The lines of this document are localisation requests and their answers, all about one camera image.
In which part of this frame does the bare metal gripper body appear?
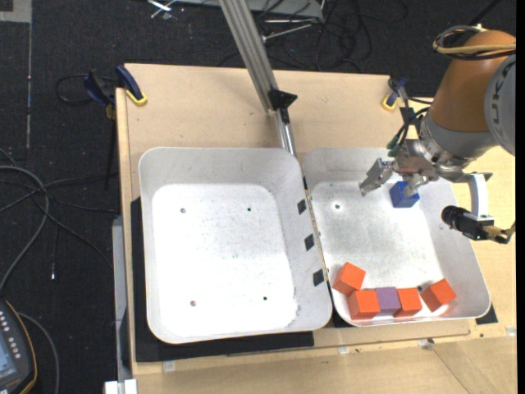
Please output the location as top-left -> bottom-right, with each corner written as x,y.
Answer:
392,139 -> 468,182

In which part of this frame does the blue cube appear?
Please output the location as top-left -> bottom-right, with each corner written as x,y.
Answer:
388,181 -> 421,209

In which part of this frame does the white plastic tray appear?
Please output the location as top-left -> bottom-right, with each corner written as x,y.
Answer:
302,147 -> 492,328
138,146 -> 333,345

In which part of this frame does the orange cube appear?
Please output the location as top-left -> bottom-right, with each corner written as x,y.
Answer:
393,287 -> 423,318
420,277 -> 458,313
347,289 -> 381,322
331,261 -> 367,296

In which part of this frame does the purple cube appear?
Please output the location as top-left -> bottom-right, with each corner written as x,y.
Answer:
375,286 -> 402,314

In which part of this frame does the pale wood board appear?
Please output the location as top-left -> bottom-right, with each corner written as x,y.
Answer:
122,62 -> 517,376

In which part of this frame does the black cylinder on white bracket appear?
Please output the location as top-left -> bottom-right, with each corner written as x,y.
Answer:
441,172 -> 496,241

